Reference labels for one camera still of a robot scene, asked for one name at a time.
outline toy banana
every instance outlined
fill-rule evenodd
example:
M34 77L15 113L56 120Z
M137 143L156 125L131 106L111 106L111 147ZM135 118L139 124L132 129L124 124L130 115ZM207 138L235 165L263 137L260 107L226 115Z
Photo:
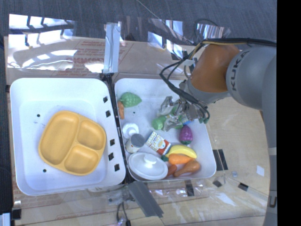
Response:
M197 157L197 153L186 145L173 145L165 156L169 157L171 153L184 154L194 159Z

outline metal can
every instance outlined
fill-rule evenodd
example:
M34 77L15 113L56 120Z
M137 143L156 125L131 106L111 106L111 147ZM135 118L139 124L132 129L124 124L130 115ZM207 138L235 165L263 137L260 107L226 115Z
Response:
M143 147L144 143L145 143L145 138L141 134L135 133L127 141L127 143L126 143L126 150L129 153L135 153L141 147Z

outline clear plastic sheet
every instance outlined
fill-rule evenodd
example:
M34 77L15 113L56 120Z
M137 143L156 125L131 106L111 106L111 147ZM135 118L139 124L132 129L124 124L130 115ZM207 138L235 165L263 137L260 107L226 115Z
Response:
M112 24L108 39L107 28ZM8 84L24 77L101 78L104 73L113 73L113 82L125 77L159 78L165 66L190 53L202 39L230 36L229 28L206 21L187 24L130 17L118 17L114 23L89 24L11 15L9 25ZM119 33L118 46L114 32ZM116 50L117 71L110 64L116 59ZM104 71L106 55L110 66ZM185 78L185 68L179 67L171 79ZM243 224L250 218L254 219L251 225L262 225L269 193L269 156L261 115L232 98L210 105L209 110L211 119L206 127L217 171L206 179L147 182L149 192L164 211L163 218L145 218L126 185L33 197L18 189L13 171L14 201L20 202L22 209L22 218L16 220L16 225L62 219L74 225L85 225L87 220L90 225L124 225L125 212L136 225L214 220L234 224L232 219L235 223L242 220Z

